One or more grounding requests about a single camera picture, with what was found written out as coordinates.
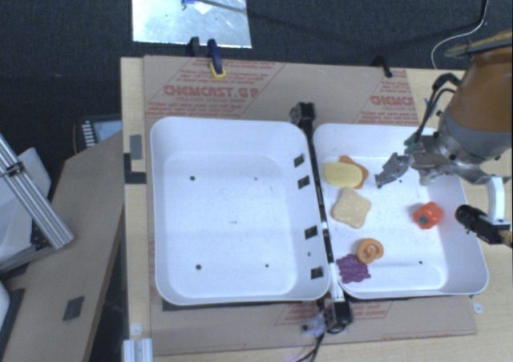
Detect brown cardboard board red print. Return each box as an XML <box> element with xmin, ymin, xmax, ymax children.
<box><xmin>142</xmin><ymin>54</ymin><xmax>479</xmax><ymax>357</ymax></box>

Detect yellow oval bread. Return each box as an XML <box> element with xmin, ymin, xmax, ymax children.
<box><xmin>323</xmin><ymin>161</ymin><xmax>362</xmax><ymax>188</ymax></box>

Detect black cylinder on white bracket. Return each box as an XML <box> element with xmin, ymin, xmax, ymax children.
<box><xmin>454</xmin><ymin>175</ymin><xmax>513</xmax><ymax>246</ymax></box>

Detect beige square biscuit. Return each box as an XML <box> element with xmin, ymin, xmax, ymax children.
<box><xmin>331</xmin><ymin>187</ymin><xmax>372</xmax><ymax>230</ymax></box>

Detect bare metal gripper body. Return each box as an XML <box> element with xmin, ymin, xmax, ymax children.
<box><xmin>409</xmin><ymin>135</ymin><xmax>497</xmax><ymax>186</ymax></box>

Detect white plastic tray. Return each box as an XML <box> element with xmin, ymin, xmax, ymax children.
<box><xmin>149</xmin><ymin>115</ymin><xmax>333</xmax><ymax>307</ymax></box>
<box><xmin>312</xmin><ymin>123</ymin><xmax>491</xmax><ymax>300</ymax></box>

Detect orange bread slice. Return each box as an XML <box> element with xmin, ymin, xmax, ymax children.
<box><xmin>338</xmin><ymin>155</ymin><xmax>370</xmax><ymax>190</ymax></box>

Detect purple grapes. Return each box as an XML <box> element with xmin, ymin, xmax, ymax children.
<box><xmin>335</xmin><ymin>253</ymin><xmax>371</xmax><ymax>285</ymax></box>

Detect thin black and white rod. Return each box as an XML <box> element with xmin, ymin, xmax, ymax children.
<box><xmin>299</xmin><ymin>119</ymin><xmax>336</xmax><ymax>266</ymax></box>

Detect orange bell pepper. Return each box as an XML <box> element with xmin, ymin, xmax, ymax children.
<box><xmin>413</xmin><ymin>201</ymin><xmax>444</xmax><ymax>231</ymax></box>

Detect orange pretzel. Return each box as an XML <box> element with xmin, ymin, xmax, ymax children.
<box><xmin>356</xmin><ymin>237</ymin><xmax>385</xmax><ymax>266</ymax></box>

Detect black block with thin wires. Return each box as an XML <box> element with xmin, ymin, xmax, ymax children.
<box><xmin>289</xmin><ymin>102</ymin><xmax>318</xmax><ymax>126</ymax></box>
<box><xmin>323</xmin><ymin>300</ymin><xmax>355</xmax><ymax>334</ymax></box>

